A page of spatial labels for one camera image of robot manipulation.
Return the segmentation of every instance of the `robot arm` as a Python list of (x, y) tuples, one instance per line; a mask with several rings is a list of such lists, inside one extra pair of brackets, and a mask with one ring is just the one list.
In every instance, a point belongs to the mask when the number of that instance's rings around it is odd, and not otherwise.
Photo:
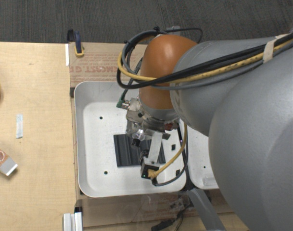
[[(250, 230), (293, 230), (293, 32), (270, 46), (269, 61), (264, 49), (274, 37), (196, 44), (162, 35), (138, 76), (126, 55), (141, 38), (126, 44), (117, 76), (121, 87), (139, 88), (125, 105), (127, 135), (136, 146), (152, 139), (141, 176), (155, 178), (161, 139), (181, 119), (209, 137), (218, 186)], [(121, 83), (121, 72), (138, 84)]]

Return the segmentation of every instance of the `gray carpet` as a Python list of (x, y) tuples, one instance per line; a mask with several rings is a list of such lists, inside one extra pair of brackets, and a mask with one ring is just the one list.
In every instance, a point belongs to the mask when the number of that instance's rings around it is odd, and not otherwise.
[(121, 43), (176, 25), (200, 27), (203, 41), (278, 35), (293, 25), (293, 0), (0, 0), (0, 41), (65, 43), (73, 28), (82, 41)]

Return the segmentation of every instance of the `blue and yellow clamp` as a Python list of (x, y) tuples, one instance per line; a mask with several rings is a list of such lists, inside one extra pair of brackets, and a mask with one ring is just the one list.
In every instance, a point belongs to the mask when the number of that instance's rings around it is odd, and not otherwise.
[(75, 55), (76, 57), (84, 56), (84, 49), (81, 45), (81, 38), (79, 31), (74, 31), (73, 29), (69, 29), (67, 32), (67, 41), (75, 42)]

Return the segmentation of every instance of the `yellow cable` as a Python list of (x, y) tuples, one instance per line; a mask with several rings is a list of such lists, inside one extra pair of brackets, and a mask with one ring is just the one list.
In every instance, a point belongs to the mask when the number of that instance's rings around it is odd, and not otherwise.
[[(283, 46), (285, 46), (286, 44), (288, 44), (288, 43), (290, 43), (292, 41), (293, 41), (293, 39), (291, 39), (291, 40), (289, 40), (289, 41), (287, 41), (287, 42), (285, 42), (285, 43), (283, 43), (281, 45), (276, 46), (273, 51), (275, 52), (275, 51), (281, 49)], [(248, 64), (255, 63), (255, 62), (261, 60), (263, 58), (263, 55), (264, 55), (264, 53), (260, 53), (260, 54), (257, 54), (255, 56), (251, 57), (251, 58), (239, 61), (239, 62), (234, 63), (234, 64), (230, 64), (230, 65), (227, 65), (227, 66), (215, 69), (215, 70), (211, 70), (211, 71), (208, 71), (208, 72), (205, 72), (205, 73), (202, 73), (202, 74), (197, 74), (197, 75), (189, 76), (189, 77), (186, 77), (186, 78), (181, 78), (181, 79), (177, 79), (177, 80), (174, 80), (174, 81), (170, 81), (168, 83), (181, 83), (181, 82), (189, 82), (189, 81), (195, 81), (195, 80), (199, 80), (199, 79), (209, 78), (209, 77), (212, 77), (212, 76), (215, 76), (215, 75), (219, 75), (219, 74), (234, 70), (234, 69), (239, 68), (241, 66), (245, 66), (245, 65), (248, 65)], [(150, 81), (150, 80), (156, 79), (156, 78), (153, 78), (153, 77), (139, 76), (139, 75), (135, 75), (135, 74), (132, 74), (132, 73), (128, 72), (127, 69), (122, 66), (121, 59), (122, 59), (122, 52), (120, 52), (120, 54), (118, 56), (117, 65), (118, 65), (118, 69), (123, 74), (125, 74), (126, 76), (128, 76), (130, 78), (137, 79), (137, 80), (144, 80), (144, 81)]]
[(152, 169), (149, 169), (148, 172), (148, 177), (150, 178), (156, 178), (162, 171), (164, 171), (167, 167), (169, 167), (178, 157), (179, 155), (183, 152), (186, 143), (187, 143), (187, 124), (184, 123), (184, 140), (183, 143), (181, 145), (181, 148), (179, 149), (179, 151), (174, 155), (174, 157), (171, 158), (170, 161), (168, 161), (165, 165), (163, 165), (160, 169), (158, 169), (157, 171), (154, 171)]

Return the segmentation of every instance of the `table surface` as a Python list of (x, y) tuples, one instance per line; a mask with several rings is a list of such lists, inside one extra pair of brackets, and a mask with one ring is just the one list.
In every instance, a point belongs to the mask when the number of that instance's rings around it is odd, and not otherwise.
[[(72, 213), (76, 202), (64, 44), (0, 42), (0, 86), (0, 148), (18, 164), (9, 177), (0, 173), (0, 231), (60, 231), (63, 213)], [(20, 139), (17, 114), (23, 115)], [(248, 230), (233, 213), (220, 218), (228, 231)], [(156, 223), (85, 230), (149, 230)], [(186, 218), (179, 230), (189, 227), (205, 230), (197, 217)]]

